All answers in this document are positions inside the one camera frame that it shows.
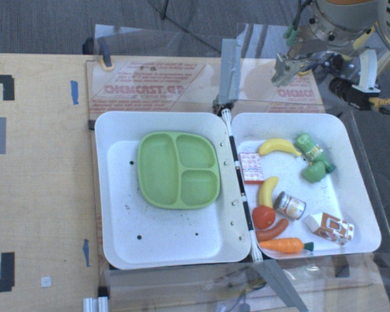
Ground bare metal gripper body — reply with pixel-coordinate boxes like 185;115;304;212
287;14;375;66

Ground yellow banana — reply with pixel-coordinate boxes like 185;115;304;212
258;175;280;209
257;137;303;158

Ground green plastic bottle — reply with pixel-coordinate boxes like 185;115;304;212
294;133;337;174

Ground red and white carton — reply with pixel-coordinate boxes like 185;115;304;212
238;151;265;185

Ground green toy pepper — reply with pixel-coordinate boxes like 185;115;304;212
301;161;327;184

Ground brown cardboard board red print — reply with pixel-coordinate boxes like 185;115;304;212
85;56;375;293

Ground thin black and white rod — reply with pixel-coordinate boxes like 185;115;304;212
220;108;264;263

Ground small orange and white can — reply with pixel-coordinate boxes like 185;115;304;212
273;190;307;221

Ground green divided plate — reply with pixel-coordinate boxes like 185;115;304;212
136;131;222;211

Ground red tomato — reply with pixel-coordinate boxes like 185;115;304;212
251;205;277;231

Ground white plastic tray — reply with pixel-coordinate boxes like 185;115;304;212
94;110;252;270
230;111;383;261

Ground orange-red sausage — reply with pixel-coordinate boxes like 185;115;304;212
255;218;290;242

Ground brown and white carton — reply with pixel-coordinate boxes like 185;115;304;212
302;211;356;247

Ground orange carrot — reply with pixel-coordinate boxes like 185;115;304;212
258;237;315;254

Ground black cylinder on white bracket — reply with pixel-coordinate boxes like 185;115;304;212
328;48;382;111

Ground black block with thin wires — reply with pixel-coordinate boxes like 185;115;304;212
213;97;237;112

